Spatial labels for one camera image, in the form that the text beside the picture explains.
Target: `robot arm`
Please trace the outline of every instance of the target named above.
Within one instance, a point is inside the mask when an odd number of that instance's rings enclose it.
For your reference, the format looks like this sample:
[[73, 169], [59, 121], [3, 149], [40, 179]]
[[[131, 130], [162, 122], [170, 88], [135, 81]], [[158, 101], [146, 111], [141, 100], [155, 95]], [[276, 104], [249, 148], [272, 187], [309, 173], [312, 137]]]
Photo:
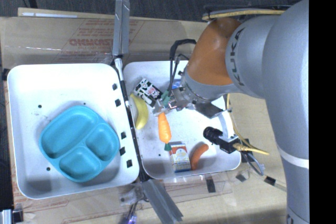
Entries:
[[211, 104], [241, 92], [266, 100], [287, 182], [287, 223], [310, 222], [308, 134], [309, 0], [282, 15], [239, 23], [211, 21], [173, 90], [170, 107], [192, 108], [208, 118]]

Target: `kuka logo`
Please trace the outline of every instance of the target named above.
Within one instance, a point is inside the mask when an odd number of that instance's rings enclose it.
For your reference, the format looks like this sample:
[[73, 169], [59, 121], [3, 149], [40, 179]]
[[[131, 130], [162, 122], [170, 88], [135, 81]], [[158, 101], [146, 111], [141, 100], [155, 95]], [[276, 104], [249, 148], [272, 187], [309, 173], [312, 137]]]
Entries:
[[235, 43], [232, 42], [231, 53], [230, 53], [230, 56], [231, 56], [230, 62], [233, 64], [232, 72], [233, 72], [233, 75], [234, 75], [235, 79], [237, 80], [238, 84], [241, 85], [241, 86], [244, 86], [244, 84], [240, 80], [240, 77], [239, 77], [239, 74], [238, 74], [238, 70], [237, 70], [237, 67], [236, 67], [236, 59], [235, 59], [236, 51], [235, 50], [236, 50], [236, 46], [237, 46], [237, 43], [238, 43], [239, 35], [242, 33], [242, 31], [244, 29], [245, 28], [242, 28], [235, 35], [235, 40], [236, 41], [235, 41]]

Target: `blue divided plate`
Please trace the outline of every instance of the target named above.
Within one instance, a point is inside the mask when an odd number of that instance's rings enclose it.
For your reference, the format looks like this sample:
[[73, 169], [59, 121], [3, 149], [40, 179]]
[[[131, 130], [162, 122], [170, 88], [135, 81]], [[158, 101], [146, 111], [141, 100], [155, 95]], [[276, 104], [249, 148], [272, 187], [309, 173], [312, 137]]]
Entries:
[[114, 159], [120, 142], [112, 127], [87, 106], [73, 106], [42, 131], [39, 147], [64, 176], [86, 182]]

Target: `banana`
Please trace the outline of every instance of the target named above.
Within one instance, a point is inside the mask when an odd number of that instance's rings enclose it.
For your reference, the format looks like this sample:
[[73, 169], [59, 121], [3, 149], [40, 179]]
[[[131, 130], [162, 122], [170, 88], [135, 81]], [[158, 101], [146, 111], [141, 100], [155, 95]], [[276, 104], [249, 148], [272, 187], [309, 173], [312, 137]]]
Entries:
[[148, 107], [143, 99], [136, 97], [133, 93], [130, 94], [130, 97], [133, 99], [138, 110], [138, 116], [135, 120], [135, 128], [139, 130], [143, 128], [148, 121]]

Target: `sausage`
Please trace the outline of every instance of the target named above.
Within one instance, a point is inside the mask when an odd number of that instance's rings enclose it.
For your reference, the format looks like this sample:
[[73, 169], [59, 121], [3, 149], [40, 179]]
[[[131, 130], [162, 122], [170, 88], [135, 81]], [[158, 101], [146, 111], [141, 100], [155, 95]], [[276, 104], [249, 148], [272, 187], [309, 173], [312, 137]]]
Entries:
[[193, 153], [193, 156], [191, 157], [191, 160], [190, 160], [191, 170], [196, 170], [197, 169], [198, 161], [200, 160], [199, 158], [208, 149], [209, 149], [209, 145], [208, 144], [203, 144], [195, 150], [195, 152]]

